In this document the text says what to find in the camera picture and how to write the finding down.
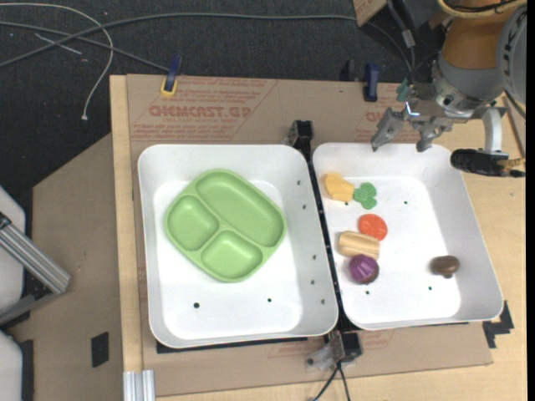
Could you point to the yellow toy corn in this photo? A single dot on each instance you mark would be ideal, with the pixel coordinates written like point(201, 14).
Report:
point(337, 186)

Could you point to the brown toy mushroom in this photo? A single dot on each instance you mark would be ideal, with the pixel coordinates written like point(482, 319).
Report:
point(445, 265)

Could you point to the white plastic tray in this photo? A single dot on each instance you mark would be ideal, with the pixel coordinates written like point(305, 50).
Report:
point(234, 307)
point(401, 299)

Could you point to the green divided plate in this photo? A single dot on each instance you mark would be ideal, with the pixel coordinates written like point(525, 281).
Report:
point(225, 224)

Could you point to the green toy broccoli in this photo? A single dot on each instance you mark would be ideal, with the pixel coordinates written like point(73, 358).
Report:
point(366, 194)

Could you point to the black cylinder on white bracket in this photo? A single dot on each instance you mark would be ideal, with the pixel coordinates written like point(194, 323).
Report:
point(480, 157)

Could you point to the purple and brown toy cupcake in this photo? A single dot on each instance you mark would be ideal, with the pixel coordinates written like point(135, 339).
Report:
point(363, 268)

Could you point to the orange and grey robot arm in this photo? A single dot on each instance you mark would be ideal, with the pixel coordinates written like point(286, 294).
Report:
point(472, 36)

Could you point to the tan toy bread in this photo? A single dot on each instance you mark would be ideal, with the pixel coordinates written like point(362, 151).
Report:
point(358, 244)

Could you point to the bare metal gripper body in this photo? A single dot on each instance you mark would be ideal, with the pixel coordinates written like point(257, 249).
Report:
point(441, 107)

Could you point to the thin black rod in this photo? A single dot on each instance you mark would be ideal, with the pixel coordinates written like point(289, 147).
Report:
point(330, 257)

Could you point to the orange toy slice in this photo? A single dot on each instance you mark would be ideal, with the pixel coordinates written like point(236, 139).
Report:
point(373, 226)

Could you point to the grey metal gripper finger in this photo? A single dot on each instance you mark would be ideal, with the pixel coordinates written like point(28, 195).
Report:
point(386, 132)
point(427, 137)

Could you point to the brown cardboard board red print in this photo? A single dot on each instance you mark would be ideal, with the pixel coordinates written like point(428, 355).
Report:
point(251, 98)

